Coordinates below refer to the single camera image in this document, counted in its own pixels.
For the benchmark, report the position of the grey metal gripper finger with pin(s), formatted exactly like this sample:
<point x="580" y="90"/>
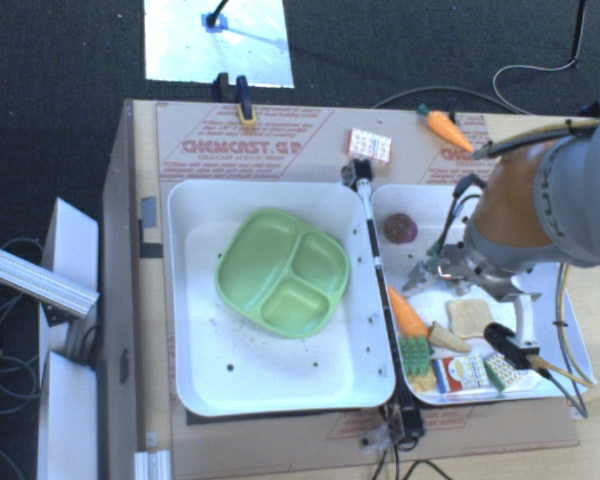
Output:
<point x="425" y="267"/>
<point x="412" y="283"/>

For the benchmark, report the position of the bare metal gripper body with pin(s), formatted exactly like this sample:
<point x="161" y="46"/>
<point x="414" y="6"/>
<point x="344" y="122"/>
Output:
<point x="460" y="265"/>

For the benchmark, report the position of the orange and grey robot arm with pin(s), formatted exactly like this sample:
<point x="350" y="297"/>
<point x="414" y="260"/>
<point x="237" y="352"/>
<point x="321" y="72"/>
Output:
<point x="575" y="198"/>

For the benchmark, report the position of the orange carrot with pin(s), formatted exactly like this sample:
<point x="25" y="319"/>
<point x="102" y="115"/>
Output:
<point x="447" y="127"/>
<point x="407" y="315"/>

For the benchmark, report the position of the purple round toy food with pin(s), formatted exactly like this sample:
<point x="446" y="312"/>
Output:
<point x="400" y="228"/>

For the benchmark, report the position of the beige bread slice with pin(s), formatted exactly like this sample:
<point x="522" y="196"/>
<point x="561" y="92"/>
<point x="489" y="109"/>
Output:
<point x="469" y="317"/>

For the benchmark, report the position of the thin black and white rod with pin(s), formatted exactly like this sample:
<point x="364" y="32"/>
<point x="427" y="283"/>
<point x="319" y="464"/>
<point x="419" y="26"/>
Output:
<point x="375" y="245"/>

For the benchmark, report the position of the white plastic tray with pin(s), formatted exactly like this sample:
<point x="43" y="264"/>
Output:
<point x="430" y="203"/>
<point x="280" y="368"/>

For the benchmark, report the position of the beige waffle cone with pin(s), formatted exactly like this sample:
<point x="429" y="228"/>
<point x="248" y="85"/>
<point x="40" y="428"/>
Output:
<point x="447" y="339"/>

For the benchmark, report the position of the yellow pineapple with green leaves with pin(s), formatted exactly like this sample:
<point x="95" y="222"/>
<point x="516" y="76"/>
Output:
<point x="415" y="355"/>

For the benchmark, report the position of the white red and blue carton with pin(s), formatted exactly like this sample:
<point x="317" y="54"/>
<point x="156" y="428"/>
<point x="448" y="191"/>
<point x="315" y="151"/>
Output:
<point x="462" y="373"/>

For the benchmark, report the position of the white packet yellow green print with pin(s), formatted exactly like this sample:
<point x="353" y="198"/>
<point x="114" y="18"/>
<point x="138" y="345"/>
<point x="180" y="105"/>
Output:
<point x="502" y="375"/>

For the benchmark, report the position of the white packet with orange print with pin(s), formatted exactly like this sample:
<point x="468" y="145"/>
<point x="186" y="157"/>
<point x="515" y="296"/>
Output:
<point x="370" y="147"/>

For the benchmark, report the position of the green divided plate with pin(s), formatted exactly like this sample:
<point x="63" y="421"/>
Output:
<point x="280" y="273"/>

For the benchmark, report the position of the brown cardboard board red print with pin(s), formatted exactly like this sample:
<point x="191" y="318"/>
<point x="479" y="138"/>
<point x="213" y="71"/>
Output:
<point x="280" y="138"/>

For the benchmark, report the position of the black cylinder on white bracket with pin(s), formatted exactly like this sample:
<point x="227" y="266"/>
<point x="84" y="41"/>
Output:
<point x="505" y="343"/>

